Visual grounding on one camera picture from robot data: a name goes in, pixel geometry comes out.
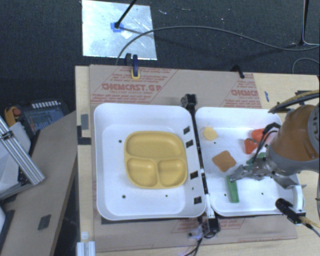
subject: black carpet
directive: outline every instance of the black carpet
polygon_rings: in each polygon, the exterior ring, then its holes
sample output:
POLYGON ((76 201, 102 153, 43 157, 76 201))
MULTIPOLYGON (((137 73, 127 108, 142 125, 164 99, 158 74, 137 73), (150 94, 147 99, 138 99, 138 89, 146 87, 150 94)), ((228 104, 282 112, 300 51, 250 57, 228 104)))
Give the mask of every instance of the black carpet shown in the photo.
MULTIPOLYGON (((113 2, 130 3, 130 0, 113 2)), ((301 39, 303 0, 138 0, 137 4, 150 5, 153 28, 210 26, 282 48, 310 47, 293 45, 301 39)), ((319 43, 319 31, 320 1, 311 0, 305 40, 319 43)), ((159 31, 155 34, 155 43, 158 60, 140 61, 141 66, 229 71, 237 64, 244 72, 290 74, 295 60, 311 58, 319 61, 320 55, 319 48, 284 51, 203 29, 159 31)), ((81 1, 0 1, 2 116, 9 104, 46 98, 62 99, 73 111, 75 66, 114 63, 114 58, 82 55, 81 1)), ((300 61, 295 72, 318 75, 319 65, 300 61)))

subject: black wire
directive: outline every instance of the black wire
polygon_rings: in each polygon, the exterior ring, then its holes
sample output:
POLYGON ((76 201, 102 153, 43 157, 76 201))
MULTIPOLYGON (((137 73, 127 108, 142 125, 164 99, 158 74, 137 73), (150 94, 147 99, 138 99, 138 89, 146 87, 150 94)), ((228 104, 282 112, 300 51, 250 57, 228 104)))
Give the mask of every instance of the black wire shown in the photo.
POLYGON ((318 46, 318 43, 309 43, 305 41, 305 19, 306 19, 306 0, 304 0, 304 4, 303 4, 303 16, 302 16, 302 34, 301 34, 301 39, 302 42, 306 45, 309 46, 318 46))
POLYGON ((199 250, 201 242, 202 242, 202 238, 199 239, 198 244, 196 245, 196 247, 192 251, 190 251, 189 253, 185 254, 184 256, 189 256, 189 255, 191 255, 193 253, 194 253, 193 256, 196 256, 197 253, 198 253, 198 250, 199 250))
POLYGON ((206 238, 206 239, 211 239, 211 238, 213 238, 214 236, 215 236, 216 234, 215 233, 212 233, 212 234, 206 234, 205 236, 204 236, 204 238, 206 238))
POLYGON ((270 131, 269 133, 267 133, 267 134, 265 135, 265 138, 264 138, 264 136, 262 136, 262 138, 261 138, 261 140, 260 140, 260 142, 259 142, 258 148, 256 149, 256 153, 255 153, 255 155, 254 155, 253 158, 252 158, 252 162, 251 162, 252 164, 256 161, 260 150, 262 149, 262 147, 263 147, 264 144, 266 143, 268 137, 269 137, 270 134, 272 134, 272 133, 277 133, 277 131, 276 131, 276 130, 270 131))
POLYGON ((319 61, 317 61, 316 59, 313 59, 313 58, 298 58, 298 59, 296 59, 295 62, 292 64, 292 69, 291 69, 292 74, 295 73, 295 65, 296 65, 297 62, 299 62, 299 61, 311 61, 311 62, 315 62, 315 63, 317 63, 317 64, 320 64, 319 61))
POLYGON ((314 233, 317 234, 317 236, 320 238, 320 233, 318 231, 315 230, 315 228, 313 226, 311 226, 310 224, 305 224, 305 226, 308 228, 308 229, 311 229, 314 233))
POLYGON ((136 41, 137 39, 139 39, 139 38, 141 38, 141 37, 143 37, 143 36, 145 36, 145 35, 147 35, 147 34, 156 32, 156 31, 176 30, 176 29, 203 29, 203 30, 214 30, 214 31, 224 32, 224 33, 227 33, 227 34, 231 34, 231 35, 234 35, 234 36, 237 36, 237 37, 245 38, 245 39, 247 39, 247 40, 256 42, 256 43, 258 43, 258 44, 261 44, 261 45, 264 45, 264 46, 268 46, 268 47, 271 47, 271 48, 274 48, 274 49, 282 50, 282 51, 302 52, 302 51, 309 51, 309 50, 313 50, 313 49, 319 48, 319 45, 314 46, 314 47, 310 47, 310 48, 304 48, 304 49, 282 48, 282 47, 278 47, 278 46, 275 46, 275 45, 272 45, 272 44, 269 44, 269 43, 266 43, 266 42, 261 42, 261 41, 259 41, 259 40, 257 40, 257 39, 251 38, 251 37, 246 36, 246 35, 243 35, 243 34, 239 34, 239 33, 232 32, 232 31, 229 31, 229 30, 225 30, 225 29, 222 29, 222 28, 211 27, 211 26, 195 26, 195 25, 167 26, 167 27, 160 27, 160 28, 151 29, 151 30, 148 30, 148 31, 146 31, 146 32, 144 32, 144 33, 141 33, 141 34, 137 35, 135 38, 133 38, 131 41, 129 41, 129 42, 122 48, 121 52, 119 53, 118 57, 116 58, 115 65, 118 65, 120 56, 121 56, 122 53, 125 51, 125 49, 126 49, 129 45, 131 45, 131 43, 133 43, 134 41, 136 41))
POLYGON ((320 173, 319 173, 319 178, 318 178, 318 186, 317 186, 317 191, 316 191, 316 209, 318 211, 319 215, 319 220, 320 220, 320 173))

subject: white tray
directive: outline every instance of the white tray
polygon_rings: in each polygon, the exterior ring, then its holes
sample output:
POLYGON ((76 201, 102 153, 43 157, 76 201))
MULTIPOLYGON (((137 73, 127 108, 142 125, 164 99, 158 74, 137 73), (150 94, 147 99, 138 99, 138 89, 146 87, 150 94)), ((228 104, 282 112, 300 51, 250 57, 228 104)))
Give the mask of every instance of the white tray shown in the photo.
POLYGON ((97 208, 109 220, 191 218, 206 207, 191 115, 180 106, 104 103, 94 111, 97 208), (124 144, 138 131, 170 132, 185 146, 188 178, 170 189, 144 189, 127 176, 124 144), (193 140, 193 146, 186 142, 193 140), (190 173, 198 171, 191 179, 190 173), (195 198, 201 202, 195 204, 195 198))
POLYGON ((202 107, 195 116, 210 204, 218 214, 226 217, 280 214, 275 206, 279 198, 289 202, 298 201, 297 205, 303 205, 301 186, 284 189, 269 177, 260 181, 252 178, 237 180, 240 202, 231 203, 229 199, 226 176, 231 175, 239 165, 246 165, 246 161, 256 152, 246 154, 244 140, 251 138, 254 129, 265 128, 273 122, 281 124, 278 115, 268 113, 265 109, 202 107), (206 140, 203 136, 205 127, 212 127, 218 138, 214 141, 206 140), (230 152, 236 165, 227 172, 221 172, 212 158, 225 150, 230 152))

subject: aluminum foil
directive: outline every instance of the aluminum foil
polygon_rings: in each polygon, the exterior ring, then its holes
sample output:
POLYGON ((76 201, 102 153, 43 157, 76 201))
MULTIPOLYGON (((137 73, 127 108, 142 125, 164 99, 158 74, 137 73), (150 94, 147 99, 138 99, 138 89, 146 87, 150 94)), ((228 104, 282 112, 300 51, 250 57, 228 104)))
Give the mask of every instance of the aluminum foil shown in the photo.
MULTIPOLYGON (((118 57, 122 48, 138 33, 153 29, 149 6, 134 5, 121 22, 121 27, 132 30, 114 30, 129 5, 124 3, 82 0, 82 46, 83 55, 92 57, 118 57)), ((141 60, 157 60, 154 34, 140 37, 129 45, 121 55, 137 54, 141 60)))

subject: yellow divided plate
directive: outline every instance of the yellow divided plate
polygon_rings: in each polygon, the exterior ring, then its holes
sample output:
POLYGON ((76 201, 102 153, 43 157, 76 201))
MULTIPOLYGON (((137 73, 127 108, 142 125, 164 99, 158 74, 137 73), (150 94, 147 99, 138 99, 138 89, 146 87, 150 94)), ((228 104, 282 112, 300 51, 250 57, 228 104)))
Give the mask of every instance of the yellow divided plate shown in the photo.
POLYGON ((173 133, 137 131, 124 145, 125 170, 130 181, 143 189, 171 189, 188 176, 183 142, 173 133))

